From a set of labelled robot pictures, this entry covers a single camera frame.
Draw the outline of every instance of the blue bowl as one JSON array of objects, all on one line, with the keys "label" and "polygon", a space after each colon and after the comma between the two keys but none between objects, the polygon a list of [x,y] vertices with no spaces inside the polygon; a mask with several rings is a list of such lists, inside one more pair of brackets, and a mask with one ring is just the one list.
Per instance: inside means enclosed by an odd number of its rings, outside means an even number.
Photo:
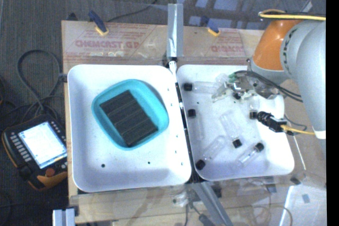
[{"label": "blue bowl", "polygon": [[[106,113],[100,107],[102,103],[118,96],[125,91],[130,91],[143,111],[157,127],[157,131],[138,141],[132,147],[126,145],[123,137],[120,135],[113,123],[107,117]],[[146,144],[161,134],[168,127],[170,120],[168,118],[166,108],[160,99],[161,98],[158,92],[145,82],[136,79],[128,79],[121,81],[98,94],[98,96],[96,96],[92,102],[92,113],[101,129],[118,148],[123,150],[133,150]]]}]

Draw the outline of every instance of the cable connector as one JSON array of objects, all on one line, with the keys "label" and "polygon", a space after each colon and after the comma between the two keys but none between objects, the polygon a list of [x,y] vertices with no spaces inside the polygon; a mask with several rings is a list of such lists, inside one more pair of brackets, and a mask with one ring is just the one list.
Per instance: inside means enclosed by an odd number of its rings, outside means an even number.
[{"label": "cable connector", "polygon": [[284,132],[282,125],[287,124],[285,119],[276,119],[271,113],[264,111],[260,112],[250,112],[250,119],[257,119],[262,124],[269,127],[274,132]]}]

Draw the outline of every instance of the blue clamp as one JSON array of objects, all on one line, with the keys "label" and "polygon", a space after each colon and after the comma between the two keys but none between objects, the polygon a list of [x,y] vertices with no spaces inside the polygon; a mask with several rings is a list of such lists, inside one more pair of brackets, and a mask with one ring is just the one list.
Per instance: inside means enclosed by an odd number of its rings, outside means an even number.
[{"label": "blue clamp", "polygon": [[100,35],[107,35],[109,30],[106,28],[104,22],[101,20],[101,18],[93,11],[90,11],[88,13],[90,19],[94,21],[96,24],[96,31],[99,32]]},{"label": "blue clamp", "polygon": [[208,17],[202,16],[200,19],[201,26],[207,26],[208,32],[210,32],[214,36],[220,35],[220,30],[218,29],[217,25],[214,24]]}]

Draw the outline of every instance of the transparent bottle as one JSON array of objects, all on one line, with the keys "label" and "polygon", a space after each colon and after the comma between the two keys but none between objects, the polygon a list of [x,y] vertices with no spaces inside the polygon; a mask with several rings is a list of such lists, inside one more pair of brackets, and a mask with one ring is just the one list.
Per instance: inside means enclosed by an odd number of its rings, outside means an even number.
[{"label": "transparent bottle", "polygon": [[196,140],[202,140],[205,135],[202,116],[195,109],[188,110],[188,124],[190,135]]},{"label": "transparent bottle", "polygon": [[235,148],[242,146],[242,142],[239,138],[241,134],[240,125],[236,122],[234,111],[228,110],[223,115],[220,116],[220,122],[226,136],[230,138],[232,144]]},{"label": "transparent bottle", "polygon": [[217,89],[218,84],[216,82],[195,81],[184,84],[184,90],[188,92],[214,94]]},{"label": "transparent bottle", "polygon": [[264,150],[264,144],[258,142],[256,145],[250,147],[245,152],[243,152],[236,160],[236,164],[240,167],[246,167],[251,161],[259,156],[259,154]]},{"label": "transparent bottle", "polygon": [[198,170],[203,169],[207,161],[213,160],[226,146],[227,139],[220,135],[214,139],[202,152],[202,159],[195,163]]}]

